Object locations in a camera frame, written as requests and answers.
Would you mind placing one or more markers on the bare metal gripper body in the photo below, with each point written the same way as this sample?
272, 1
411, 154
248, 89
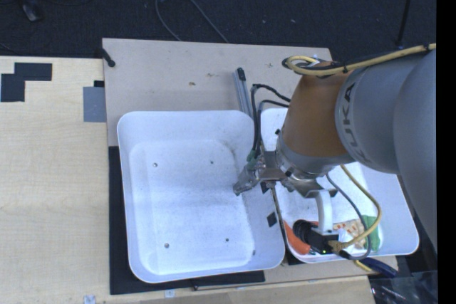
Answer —
274, 174

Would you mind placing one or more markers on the orange carrot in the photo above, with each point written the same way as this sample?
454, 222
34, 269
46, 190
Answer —
297, 242

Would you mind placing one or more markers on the pale wood board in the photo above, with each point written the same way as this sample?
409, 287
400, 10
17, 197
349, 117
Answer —
171, 78

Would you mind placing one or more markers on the beige pizza slice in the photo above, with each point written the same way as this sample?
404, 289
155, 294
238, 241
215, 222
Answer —
352, 226

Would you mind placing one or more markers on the thin black rod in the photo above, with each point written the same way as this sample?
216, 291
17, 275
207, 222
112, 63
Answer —
278, 217

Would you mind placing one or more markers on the black block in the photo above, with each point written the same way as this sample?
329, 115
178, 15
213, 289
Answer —
241, 74

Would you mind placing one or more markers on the white plastic tray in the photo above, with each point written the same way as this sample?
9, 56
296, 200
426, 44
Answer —
395, 220
192, 203

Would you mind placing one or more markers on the black cylinder on white bracket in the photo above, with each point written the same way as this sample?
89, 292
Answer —
313, 236

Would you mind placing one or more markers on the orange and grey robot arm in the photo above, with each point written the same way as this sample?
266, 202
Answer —
377, 117

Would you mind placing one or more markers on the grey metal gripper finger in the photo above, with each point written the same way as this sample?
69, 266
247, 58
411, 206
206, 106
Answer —
253, 176
240, 187

